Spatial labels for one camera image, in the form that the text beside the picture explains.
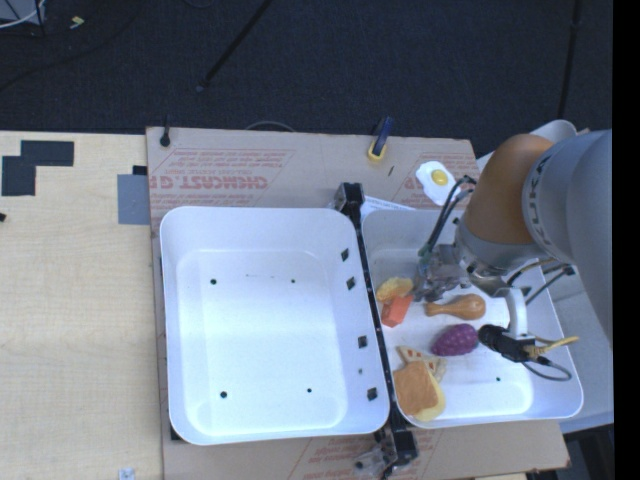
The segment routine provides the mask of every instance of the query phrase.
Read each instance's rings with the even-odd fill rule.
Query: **cardboard sheet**
[[[162,445],[166,479],[357,479],[354,458],[373,436],[288,439],[199,447],[172,439],[168,416],[164,305],[158,229],[172,208],[197,206],[327,207],[341,183],[362,183],[366,196],[413,208],[438,208],[416,178],[442,162],[459,178],[479,176],[469,141],[389,137],[385,157],[367,158],[371,136],[172,128],[147,130]],[[462,201],[458,208],[464,208]],[[400,480],[480,477],[565,467],[568,454],[553,421],[415,430],[419,457]],[[534,439],[538,445],[528,443]]]

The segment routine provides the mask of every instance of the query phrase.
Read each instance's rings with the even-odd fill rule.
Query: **black floor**
[[[558,117],[612,127],[613,0],[273,0],[226,58],[264,2],[47,0],[42,26],[7,19],[0,128],[367,134],[388,115],[392,135],[482,156]]]

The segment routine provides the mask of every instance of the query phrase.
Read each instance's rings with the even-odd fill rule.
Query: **orange block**
[[[382,323],[387,327],[401,324],[412,301],[413,295],[405,295],[404,297],[394,297],[391,302],[387,302],[382,306]]]

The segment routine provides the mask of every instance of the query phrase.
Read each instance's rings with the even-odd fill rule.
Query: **yellow and blue tool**
[[[371,142],[367,156],[374,162],[379,162],[384,157],[387,151],[387,137],[391,133],[391,127],[393,126],[393,118],[387,116],[380,119],[380,122],[376,126],[372,135],[376,136],[376,139]]]

